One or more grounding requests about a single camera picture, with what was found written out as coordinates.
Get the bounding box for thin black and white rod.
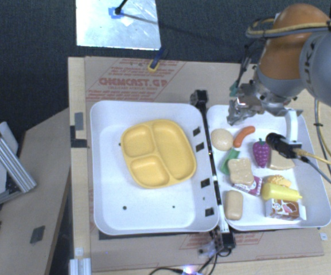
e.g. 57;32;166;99
198;104;229;235

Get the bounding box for beige round bread bun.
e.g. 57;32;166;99
210;128;234;151

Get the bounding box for yellow squeeze bottle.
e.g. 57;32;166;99
260;182;303;202

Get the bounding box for tan toast slice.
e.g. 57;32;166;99
227;158;255;187

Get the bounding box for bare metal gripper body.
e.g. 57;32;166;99
236;82;294;117

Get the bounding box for orange and yellow croissant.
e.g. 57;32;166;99
263;174;293;188

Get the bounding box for tan pizza slice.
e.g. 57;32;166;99
267;150;297;171

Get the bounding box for yellow divided plate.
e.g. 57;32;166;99
120;119;198;190

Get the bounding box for pink and white carton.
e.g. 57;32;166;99
232;175;263;197

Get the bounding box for purple grapes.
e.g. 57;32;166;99
252;137;271;169

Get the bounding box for white plastic tray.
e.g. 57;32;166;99
207;104;331;232
89;100;220;236

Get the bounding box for black cylinder on white bracket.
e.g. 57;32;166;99
265;107;304;159

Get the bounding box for brown cardboard board red print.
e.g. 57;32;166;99
83;56;325;272

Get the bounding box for green flat toy vegetable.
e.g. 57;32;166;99
220;148;241;175

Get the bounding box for brown and white carton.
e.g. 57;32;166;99
264;198;307;221

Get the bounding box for orange sausage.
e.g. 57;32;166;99
233;125;256;148

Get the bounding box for tan oblong bread roll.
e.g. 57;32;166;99
224;190;244;221

